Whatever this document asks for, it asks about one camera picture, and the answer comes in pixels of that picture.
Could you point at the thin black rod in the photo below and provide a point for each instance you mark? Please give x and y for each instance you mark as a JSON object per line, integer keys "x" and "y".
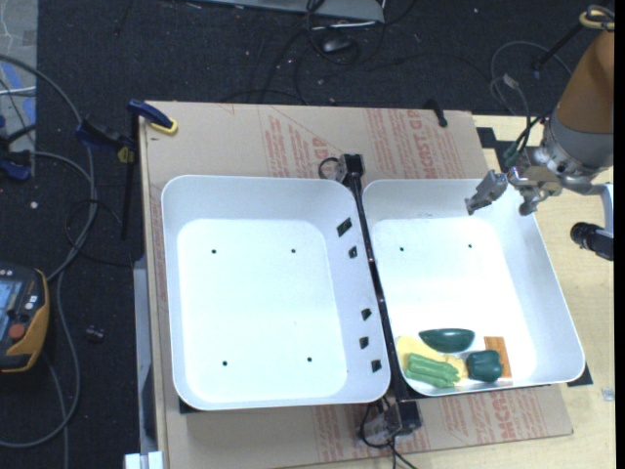
{"x": 373, "y": 262}

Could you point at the orange flat biscuit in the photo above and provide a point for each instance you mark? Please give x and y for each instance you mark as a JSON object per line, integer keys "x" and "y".
{"x": 499, "y": 346}

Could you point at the brown cardboard board red print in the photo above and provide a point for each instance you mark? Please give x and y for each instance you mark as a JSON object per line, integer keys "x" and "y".
{"x": 293, "y": 135}

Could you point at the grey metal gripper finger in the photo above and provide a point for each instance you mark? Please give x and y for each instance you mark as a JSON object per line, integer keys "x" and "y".
{"x": 488, "y": 191}
{"x": 531, "y": 200}

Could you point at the green asparagus bunch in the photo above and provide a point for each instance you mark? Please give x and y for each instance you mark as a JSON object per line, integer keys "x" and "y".
{"x": 429, "y": 370}

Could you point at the white plastic tray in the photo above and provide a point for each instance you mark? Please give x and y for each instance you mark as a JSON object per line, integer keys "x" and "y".
{"x": 454, "y": 286}
{"x": 254, "y": 306}

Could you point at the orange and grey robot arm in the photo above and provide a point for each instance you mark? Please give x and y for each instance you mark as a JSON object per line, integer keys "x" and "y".
{"x": 586, "y": 96}

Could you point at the green bell pepper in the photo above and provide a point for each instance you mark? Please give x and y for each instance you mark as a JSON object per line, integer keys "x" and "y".
{"x": 484, "y": 365}

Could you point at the black computer mouse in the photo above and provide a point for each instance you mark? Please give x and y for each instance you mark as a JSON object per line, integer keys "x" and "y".
{"x": 337, "y": 44}

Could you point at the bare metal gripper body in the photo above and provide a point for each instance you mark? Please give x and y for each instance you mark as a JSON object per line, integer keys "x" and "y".
{"x": 552, "y": 169}

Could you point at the black cylinder on white bracket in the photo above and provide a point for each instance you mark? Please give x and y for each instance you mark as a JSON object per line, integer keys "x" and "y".
{"x": 593, "y": 240}

